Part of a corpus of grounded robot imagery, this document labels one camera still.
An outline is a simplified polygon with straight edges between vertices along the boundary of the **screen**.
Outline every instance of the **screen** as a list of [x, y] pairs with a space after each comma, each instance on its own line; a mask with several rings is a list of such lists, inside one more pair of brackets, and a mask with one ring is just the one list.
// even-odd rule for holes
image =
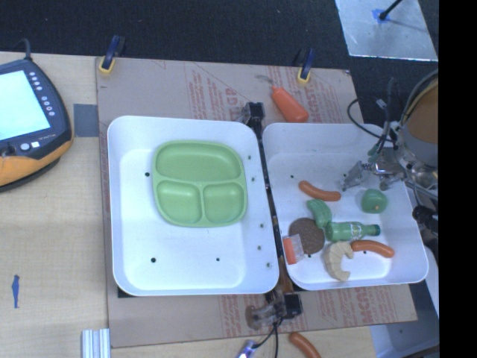
[[0, 75], [0, 141], [50, 128], [23, 71]]

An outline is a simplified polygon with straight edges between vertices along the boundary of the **green bottle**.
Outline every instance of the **green bottle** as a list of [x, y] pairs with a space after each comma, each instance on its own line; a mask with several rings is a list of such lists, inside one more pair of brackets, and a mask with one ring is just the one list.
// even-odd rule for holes
[[325, 237], [329, 242], [339, 240], [359, 240], [365, 236], [378, 236], [381, 228], [377, 224], [365, 225], [360, 222], [329, 222], [325, 227]]

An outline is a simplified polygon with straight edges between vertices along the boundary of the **toy bottle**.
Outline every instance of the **toy bottle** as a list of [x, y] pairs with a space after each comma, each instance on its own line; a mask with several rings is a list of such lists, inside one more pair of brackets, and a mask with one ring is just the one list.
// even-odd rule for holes
[[325, 227], [325, 237], [330, 242], [359, 240], [380, 233], [381, 228], [377, 224], [365, 225], [360, 222], [329, 222]]
[[305, 108], [282, 87], [271, 87], [271, 98], [287, 122], [306, 122], [310, 115]]

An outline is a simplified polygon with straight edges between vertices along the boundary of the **blue clamp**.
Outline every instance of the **blue clamp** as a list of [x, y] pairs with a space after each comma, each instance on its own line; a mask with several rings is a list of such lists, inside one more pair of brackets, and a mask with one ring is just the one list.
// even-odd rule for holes
[[312, 68], [313, 60], [315, 58], [315, 50], [310, 48], [305, 56], [305, 62], [298, 71], [297, 81], [299, 84], [305, 85], [310, 81], [310, 69]]
[[123, 36], [113, 36], [110, 46], [107, 49], [106, 55], [101, 58], [101, 63], [99, 65], [99, 71], [104, 74], [110, 74], [113, 70], [115, 63], [114, 57], [117, 57], [121, 54], [122, 49], [124, 48], [125, 38]]

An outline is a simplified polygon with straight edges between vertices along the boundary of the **white tray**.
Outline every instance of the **white tray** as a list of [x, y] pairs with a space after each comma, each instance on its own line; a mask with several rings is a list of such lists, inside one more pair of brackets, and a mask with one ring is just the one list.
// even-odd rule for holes
[[[164, 142], [220, 142], [241, 157], [244, 217], [226, 227], [169, 224], [156, 207], [152, 159]], [[238, 122], [123, 116], [107, 132], [113, 274], [135, 296], [256, 294], [279, 276], [255, 133]]]
[[[382, 129], [374, 125], [366, 128], [375, 134]], [[300, 180], [308, 180], [321, 189], [338, 190], [344, 174], [358, 160], [367, 162], [367, 151], [377, 138], [353, 124], [288, 124], [276, 123], [266, 127], [263, 142], [267, 159], [271, 191], [277, 209], [282, 236], [288, 235], [290, 224], [298, 218], [313, 219], [306, 207], [310, 199], [298, 189]], [[379, 179], [371, 175], [362, 185], [342, 193], [340, 201], [327, 202], [335, 222], [358, 221], [379, 224], [382, 232], [370, 239], [383, 242], [395, 250], [388, 259], [369, 252], [355, 252], [353, 259], [343, 258], [341, 267], [350, 271], [347, 281], [329, 276], [323, 261], [323, 252], [329, 245], [293, 265], [287, 264], [291, 279], [301, 288], [322, 290], [415, 283], [423, 280], [428, 271], [428, 260], [412, 205], [403, 182], [385, 191], [388, 207], [381, 214], [361, 211], [360, 194], [367, 188], [378, 188]]]

